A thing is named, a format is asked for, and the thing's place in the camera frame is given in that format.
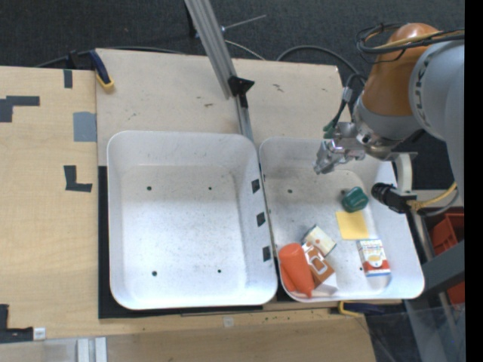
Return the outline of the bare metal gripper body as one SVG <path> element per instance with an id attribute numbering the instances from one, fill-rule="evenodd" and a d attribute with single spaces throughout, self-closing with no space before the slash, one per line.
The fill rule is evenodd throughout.
<path id="1" fill-rule="evenodd" d="M 381 161 L 389 160 L 393 149 L 401 142 L 375 133 L 365 123 L 338 123 L 331 137 L 331 157 L 338 161 L 361 160 L 366 155 Z"/>

